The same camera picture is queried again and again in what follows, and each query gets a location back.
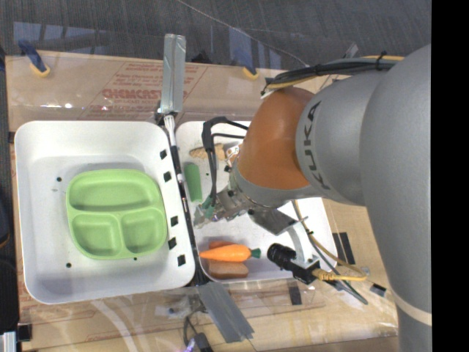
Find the white plastic tray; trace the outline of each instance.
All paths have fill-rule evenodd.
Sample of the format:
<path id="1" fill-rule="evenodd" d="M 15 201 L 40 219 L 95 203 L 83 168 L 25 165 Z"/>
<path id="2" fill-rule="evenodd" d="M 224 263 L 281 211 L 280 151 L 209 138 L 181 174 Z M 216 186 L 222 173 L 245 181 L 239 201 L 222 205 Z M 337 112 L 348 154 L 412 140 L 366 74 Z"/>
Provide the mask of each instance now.
<path id="1" fill-rule="evenodd" d="M 244 125 L 249 125 L 249 122 L 241 122 Z M 186 122 L 176 130 L 176 140 L 179 146 L 179 155 L 181 165 L 184 167 L 187 163 L 194 163 L 199 166 L 199 171 L 202 180 L 202 196 L 204 198 L 210 192 L 211 179 L 210 169 L 207 159 L 192 158 L 190 151 L 192 149 L 202 147 L 202 128 L 203 122 Z M 245 131 L 239 128 L 232 127 L 227 124 L 219 124 L 213 128 L 213 133 L 229 133 L 235 135 L 243 135 Z M 223 143 L 226 146 L 236 145 L 241 142 L 236 139 L 229 139 L 224 137 L 216 137 L 215 143 Z M 218 161 L 219 168 L 217 171 L 217 191 L 223 189 L 228 183 L 229 174 L 224 171 L 224 162 Z M 198 203 L 189 202 L 191 215 L 193 216 Z M 308 216 L 306 223 L 311 230 L 314 231 L 314 236 L 324 245 L 330 252 L 336 255 L 336 246 L 333 242 L 332 232 L 328 217 L 326 215 L 324 204 L 320 198 L 302 199 L 299 201 L 300 210 L 303 216 Z M 283 206 L 282 210 L 287 215 L 296 219 L 296 214 L 291 203 Z M 244 282 L 266 279 L 283 279 L 291 278 L 292 273 L 289 271 L 281 271 L 280 268 L 267 259 L 267 250 L 273 243 L 280 243 L 282 245 L 294 248 L 292 239 L 287 232 L 275 236 L 269 233 L 264 228 L 255 224 L 247 214 L 238 216 L 231 221 L 217 221 L 210 222 L 200 228 L 194 229 L 196 238 L 196 245 L 199 251 L 208 249 L 208 244 L 213 240 L 227 240 L 235 243 L 242 243 L 251 249 L 260 248 L 262 252 L 261 259 L 250 258 L 245 262 L 249 268 L 249 275 L 245 279 L 215 279 L 210 277 L 207 271 L 207 261 L 201 260 L 202 268 L 206 275 L 216 282 Z M 329 267 L 321 260 L 321 267 L 329 271 Z"/>
<path id="2" fill-rule="evenodd" d="M 169 143 L 161 128 L 149 122 L 28 122 L 15 135 L 15 151 L 24 278 L 35 299 L 58 304 L 190 282 L 195 264 Z M 138 169 L 157 182 L 168 219 L 167 239 L 176 238 L 174 248 L 165 243 L 137 260 L 94 260 L 77 250 L 67 220 L 68 183 L 79 173 L 110 168 Z M 166 172 L 171 174 L 168 182 Z M 177 224 L 172 226 L 174 217 Z"/>

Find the orange toy carrot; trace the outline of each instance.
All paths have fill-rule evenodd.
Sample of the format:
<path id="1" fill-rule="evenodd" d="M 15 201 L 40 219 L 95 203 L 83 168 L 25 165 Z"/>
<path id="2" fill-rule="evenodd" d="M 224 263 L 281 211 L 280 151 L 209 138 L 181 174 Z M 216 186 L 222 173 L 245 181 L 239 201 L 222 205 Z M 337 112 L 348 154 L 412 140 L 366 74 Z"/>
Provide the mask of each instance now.
<path id="1" fill-rule="evenodd" d="M 247 246 L 233 243 L 200 253 L 200 258 L 224 262 L 244 262 L 250 257 L 260 258 L 260 249 L 250 250 Z"/>

